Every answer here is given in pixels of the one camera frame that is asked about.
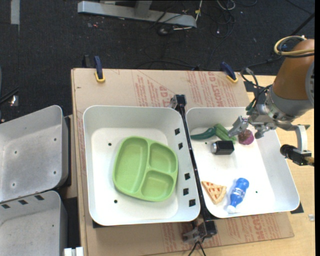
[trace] toy pizza slice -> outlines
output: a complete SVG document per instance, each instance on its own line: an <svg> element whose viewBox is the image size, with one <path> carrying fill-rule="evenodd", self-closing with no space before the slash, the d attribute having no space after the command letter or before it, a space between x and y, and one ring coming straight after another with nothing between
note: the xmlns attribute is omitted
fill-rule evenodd
<svg viewBox="0 0 320 256"><path fill-rule="evenodd" d="M201 181L201 184L215 205L220 203L227 193L226 186L213 184L209 181Z"/></svg>

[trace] wooden table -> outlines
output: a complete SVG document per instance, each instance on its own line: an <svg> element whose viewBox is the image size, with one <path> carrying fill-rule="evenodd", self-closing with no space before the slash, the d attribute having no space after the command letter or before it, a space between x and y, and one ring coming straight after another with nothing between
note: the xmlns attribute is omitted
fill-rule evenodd
<svg viewBox="0 0 320 256"><path fill-rule="evenodd" d="M257 76L257 80L260 86L267 86L273 83L274 76ZM102 254L88 254L88 238L86 225L88 225L88 220L86 220L86 214L88 214L88 209L84 207L84 193L86 191L82 188L82 175L81 175L81 159L79 146L82 143L78 140L78 126L82 125L77 120L78 105L75 98L75 91L77 89L77 82L75 75L71 74L72 80L72 101L73 101L73 124L74 124L74 138L75 138L75 152L76 152L76 173L77 173L77 194L78 194L78 204L79 204L79 228L80 228L80 241L81 246L84 248L85 255L89 256L100 256ZM247 94L249 99L253 99L253 94ZM87 95L88 97L98 97L97 95ZM305 115L294 121L294 124L308 124L310 128L307 130L308 136L308 149L312 152L314 157L314 110L309 110ZM289 144L297 146L297 137L295 132L284 131L281 129L276 130L281 145ZM228 246L218 246L206 248L205 253L207 256L248 256L248 255L259 255L259 256L312 256L315 255L315 221L313 217L315 216L315 168L312 166L298 166L294 164L291 160L288 160L288 165L291 170L295 185L297 187L300 201L303 207L301 213L288 213L289 220L293 229L294 237L267 240L260 242L243 243L237 245ZM190 251L177 251L165 254L155 254L155 255L166 255L166 256L186 256ZM197 249L192 255L200 256L203 255L201 250Z"/></svg>

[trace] black hole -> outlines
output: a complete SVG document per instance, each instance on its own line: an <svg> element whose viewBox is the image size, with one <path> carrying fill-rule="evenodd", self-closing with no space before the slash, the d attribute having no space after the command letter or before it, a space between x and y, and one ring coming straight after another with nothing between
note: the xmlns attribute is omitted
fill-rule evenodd
<svg viewBox="0 0 320 256"><path fill-rule="evenodd" d="M28 204L28 202L25 201L25 200L19 200L18 202L19 202L20 204L22 204L22 205L27 205L27 204Z"/></svg>
<svg viewBox="0 0 320 256"><path fill-rule="evenodd" d="M34 197L35 197L36 199L38 199L39 201L45 200L41 195L35 195Z"/></svg>
<svg viewBox="0 0 320 256"><path fill-rule="evenodd" d="M184 174L184 178L185 178L185 180L189 180L190 179L190 173L185 173Z"/></svg>
<svg viewBox="0 0 320 256"><path fill-rule="evenodd" d="M183 189L183 195L188 195L189 194L189 188L184 188Z"/></svg>
<svg viewBox="0 0 320 256"><path fill-rule="evenodd" d="M196 200L195 199L191 199L189 200L189 207L195 206L196 205Z"/></svg>
<svg viewBox="0 0 320 256"><path fill-rule="evenodd" d="M3 205L1 205L4 209L8 209L8 208L10 208L10 206L9 205L7 205L7 204L3 204Z"/></svg>

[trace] blue toy bottle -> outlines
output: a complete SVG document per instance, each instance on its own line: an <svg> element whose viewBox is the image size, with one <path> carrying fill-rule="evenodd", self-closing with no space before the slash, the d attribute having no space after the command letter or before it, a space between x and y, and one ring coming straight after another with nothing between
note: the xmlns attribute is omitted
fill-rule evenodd
<svg viewBox="0 0 320 256"><path fill-rule="evenodd" d="M236 181L235 187L230 194L230 205L226 208L226 211L229 214L234 214L236 212L236 206L243 201L248 187L249 181L245 178L239 178Z"/></svg>

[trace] black floor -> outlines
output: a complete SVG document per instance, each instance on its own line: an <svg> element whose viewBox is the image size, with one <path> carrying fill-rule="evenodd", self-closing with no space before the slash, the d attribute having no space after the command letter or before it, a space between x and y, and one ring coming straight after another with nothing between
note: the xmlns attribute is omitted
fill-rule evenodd
<svg viewBox="0 0 320 256"><path fill-rule="evenodd" d="M77 0L20 0L19 25L11 0L0 0L1 113L7 122L51 105L72 113L70 71L84 55L106 69L220 70L276 75L283 58L274 44L289 35L315 38L315 0L203 1L197 28L159 36L161 24L78 14ZM157 11L195 15L200 1L153 1ZM229 3L231 10L222 10ZM6 96L18 96L11 106Z"/></svg>

